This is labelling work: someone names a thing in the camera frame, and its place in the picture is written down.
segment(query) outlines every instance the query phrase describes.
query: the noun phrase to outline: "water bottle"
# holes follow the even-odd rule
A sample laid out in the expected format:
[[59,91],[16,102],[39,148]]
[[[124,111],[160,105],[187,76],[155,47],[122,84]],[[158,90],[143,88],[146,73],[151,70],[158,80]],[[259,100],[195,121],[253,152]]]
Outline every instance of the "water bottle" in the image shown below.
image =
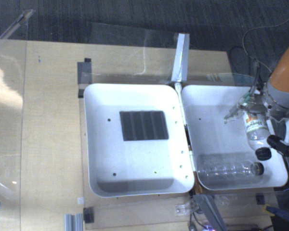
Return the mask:
[[263,164],[255,162],[250,154],[200,155],[197,160],[200,182],[212,189],[257,182],[263,173]]
[[271,135],[266,124],[265,116],[244,111],[243,115],[247,141],[255,151],[258,160],[271,158],[271,150],[266,139]]

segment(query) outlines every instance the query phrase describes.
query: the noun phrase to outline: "bottle label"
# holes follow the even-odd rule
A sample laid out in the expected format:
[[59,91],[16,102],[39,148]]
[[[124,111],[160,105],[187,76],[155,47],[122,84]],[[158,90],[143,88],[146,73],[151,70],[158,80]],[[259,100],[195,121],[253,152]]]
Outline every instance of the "bottle label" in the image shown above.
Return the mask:
[[263,115],[244,112],[243,119],[244,119],[246,133],[253,132],[260,128],[268,130],[268,127],[267,127],[267,124]]

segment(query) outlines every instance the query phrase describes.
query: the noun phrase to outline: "black rectangle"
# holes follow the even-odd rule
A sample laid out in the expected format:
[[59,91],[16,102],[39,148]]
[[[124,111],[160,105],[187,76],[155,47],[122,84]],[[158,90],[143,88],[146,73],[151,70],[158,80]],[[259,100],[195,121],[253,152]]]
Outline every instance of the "black rectangle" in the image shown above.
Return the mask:
[[124,141],[169,138],[163,111],[121,111],[120,118]]

